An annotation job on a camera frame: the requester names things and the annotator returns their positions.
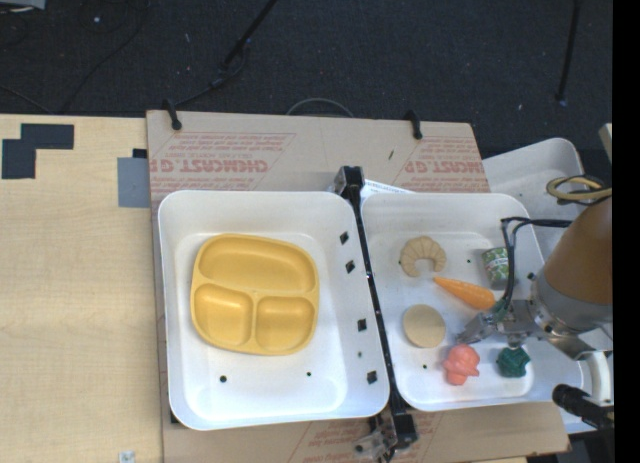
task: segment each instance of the beige round disc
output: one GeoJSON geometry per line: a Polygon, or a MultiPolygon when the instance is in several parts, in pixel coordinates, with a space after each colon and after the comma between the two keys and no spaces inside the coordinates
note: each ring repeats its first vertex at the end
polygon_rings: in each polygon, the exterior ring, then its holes
{"type": "Polygon", "coordinates": [[[446,332],[440,312],[429,305],[413,305],[407,309],[402,326],[407,338],[420,347],[436,347],[446,332]]]}

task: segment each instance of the black clip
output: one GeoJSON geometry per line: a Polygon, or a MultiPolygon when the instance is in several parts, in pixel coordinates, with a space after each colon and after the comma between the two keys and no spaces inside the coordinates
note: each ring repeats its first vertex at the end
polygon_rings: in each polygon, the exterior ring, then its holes
{"type": "Polygon", "coordinates": [[[420,131],[420,119],[413,109],[409,109],[402,117],[403,120],[409,120],[411,127],[413,127],[413,137],[415,139],[422,139],[422,132],[420,131]]]}
{"type": "Polygon", "coordinates": [[[174,131],[182,129],[182,122],[178,120],[178,113],[176,113],[176,105],[171,99],[164,99],[162,101],[162,109],[166,109],[171,117],[171,128],[174,131]]]}

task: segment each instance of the can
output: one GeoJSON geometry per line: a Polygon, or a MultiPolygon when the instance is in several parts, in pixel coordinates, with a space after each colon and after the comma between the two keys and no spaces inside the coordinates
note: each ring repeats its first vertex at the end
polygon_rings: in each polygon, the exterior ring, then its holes
{"type": "Polygon", "coordinates": [[[492,289],[504,289],[509,277],[509,254],[504,246],[491,248],[482,254],[484,270],[492,289]]]}

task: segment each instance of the orange carrot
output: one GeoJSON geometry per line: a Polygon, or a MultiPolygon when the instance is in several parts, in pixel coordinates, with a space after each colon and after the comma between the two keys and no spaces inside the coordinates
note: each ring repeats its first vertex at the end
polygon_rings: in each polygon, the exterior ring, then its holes
{"type": "Polygon", "coordinates": [[[468,305],[479,310],[491,308],[496,302],[493,292],[486,287],[454,280],[453,278],[443,278],[442,276],[434,276],[433,281],[468,305]]]}

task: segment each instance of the pink toy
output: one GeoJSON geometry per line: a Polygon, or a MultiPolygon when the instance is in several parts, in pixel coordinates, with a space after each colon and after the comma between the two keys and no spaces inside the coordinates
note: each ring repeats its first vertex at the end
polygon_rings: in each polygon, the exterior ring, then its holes
{"type": "Polygon", "coordinates": [[[452,385],[464,385],[468,376],[480,376],[476,368],[480,356],[467,344],[458,344],[449,351],[442,366],[447,370],[447,381],[452,385]]]}

